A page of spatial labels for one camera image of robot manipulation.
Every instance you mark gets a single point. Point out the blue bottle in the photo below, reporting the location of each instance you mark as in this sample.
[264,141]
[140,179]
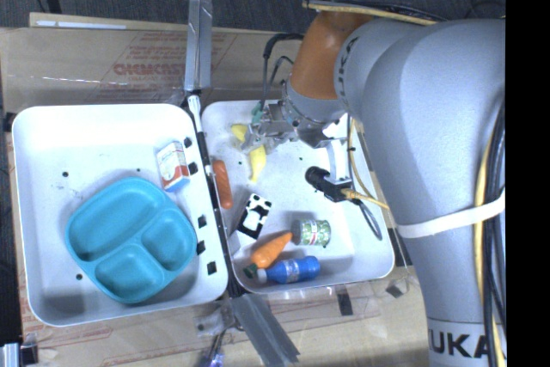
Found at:
[292,270]

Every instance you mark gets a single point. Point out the white and orange carton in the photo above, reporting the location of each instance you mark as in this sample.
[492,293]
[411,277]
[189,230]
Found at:
[172,165]

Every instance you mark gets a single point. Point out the brown cardboard board red print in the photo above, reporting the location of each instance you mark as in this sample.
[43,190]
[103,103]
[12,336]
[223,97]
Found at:
[107,64]

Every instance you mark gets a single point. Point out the black and white carton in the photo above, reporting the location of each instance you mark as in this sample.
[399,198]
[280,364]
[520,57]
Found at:
[254,215]

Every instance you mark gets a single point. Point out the white plastic tray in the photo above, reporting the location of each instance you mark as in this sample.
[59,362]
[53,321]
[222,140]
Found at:
[292,193]
[107,142]

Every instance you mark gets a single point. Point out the orange sausage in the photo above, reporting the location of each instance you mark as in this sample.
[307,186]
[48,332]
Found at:
[223,185]

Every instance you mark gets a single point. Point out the blue divided plate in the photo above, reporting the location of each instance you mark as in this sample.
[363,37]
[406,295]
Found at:
[129,240]

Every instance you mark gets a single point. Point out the black cylinder on white bracket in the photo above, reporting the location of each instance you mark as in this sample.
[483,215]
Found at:
[333,187]

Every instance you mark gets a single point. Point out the yellow banana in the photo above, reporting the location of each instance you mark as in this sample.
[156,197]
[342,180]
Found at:
[257,163]

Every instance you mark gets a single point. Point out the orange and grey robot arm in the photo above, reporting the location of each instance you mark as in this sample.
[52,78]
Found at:
[429,133]

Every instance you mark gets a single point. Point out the thin black and white rod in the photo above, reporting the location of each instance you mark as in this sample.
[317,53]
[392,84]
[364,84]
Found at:
[213,189]

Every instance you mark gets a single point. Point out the green peas can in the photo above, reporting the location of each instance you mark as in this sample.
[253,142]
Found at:
[313,232]

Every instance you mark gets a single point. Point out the orange carrot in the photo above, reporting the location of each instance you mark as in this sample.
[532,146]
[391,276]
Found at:
[270,251]

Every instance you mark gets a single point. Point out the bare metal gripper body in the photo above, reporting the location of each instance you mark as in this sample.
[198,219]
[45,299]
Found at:
[281,126]

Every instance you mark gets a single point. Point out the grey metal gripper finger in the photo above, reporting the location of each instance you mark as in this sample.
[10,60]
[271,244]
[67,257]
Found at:
[270,146]
[249,139]

